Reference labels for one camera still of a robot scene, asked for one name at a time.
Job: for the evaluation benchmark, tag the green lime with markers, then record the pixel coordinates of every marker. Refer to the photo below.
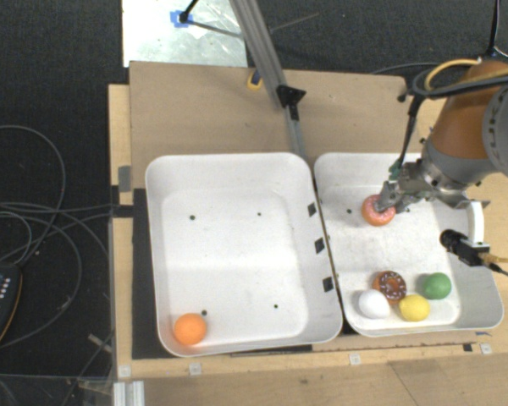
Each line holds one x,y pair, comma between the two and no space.
437,286

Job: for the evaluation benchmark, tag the orange ball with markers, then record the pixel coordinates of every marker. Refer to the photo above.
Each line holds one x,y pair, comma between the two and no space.
189,329

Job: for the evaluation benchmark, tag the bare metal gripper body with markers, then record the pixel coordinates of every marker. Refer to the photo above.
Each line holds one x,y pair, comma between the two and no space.
419,182

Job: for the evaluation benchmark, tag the white plastic tray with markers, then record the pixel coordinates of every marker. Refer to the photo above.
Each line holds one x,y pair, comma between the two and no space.
406,248
237,248

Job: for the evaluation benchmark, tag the black cylinder on white bracket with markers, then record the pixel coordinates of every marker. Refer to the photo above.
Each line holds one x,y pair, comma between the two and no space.
463,245

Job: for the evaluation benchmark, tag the white egg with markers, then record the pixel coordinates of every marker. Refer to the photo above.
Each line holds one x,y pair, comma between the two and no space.
373,304

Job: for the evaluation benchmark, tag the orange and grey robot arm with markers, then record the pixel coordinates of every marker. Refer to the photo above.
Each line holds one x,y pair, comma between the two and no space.
461,121

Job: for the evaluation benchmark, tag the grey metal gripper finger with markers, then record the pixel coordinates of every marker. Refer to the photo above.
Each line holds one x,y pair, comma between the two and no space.
386,199
403,204

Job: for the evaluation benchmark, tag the yellow lemon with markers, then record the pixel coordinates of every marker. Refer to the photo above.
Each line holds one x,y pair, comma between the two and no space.
414,308

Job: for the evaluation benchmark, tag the chocolate sprinkled doughnut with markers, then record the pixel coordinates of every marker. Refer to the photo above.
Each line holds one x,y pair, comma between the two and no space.
400,285

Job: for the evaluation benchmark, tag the pink frosted doughnut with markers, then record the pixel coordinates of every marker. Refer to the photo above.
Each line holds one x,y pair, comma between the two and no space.
383,219

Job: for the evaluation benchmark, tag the brown cardboard board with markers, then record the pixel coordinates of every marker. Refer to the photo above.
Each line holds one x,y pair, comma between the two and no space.
203,112

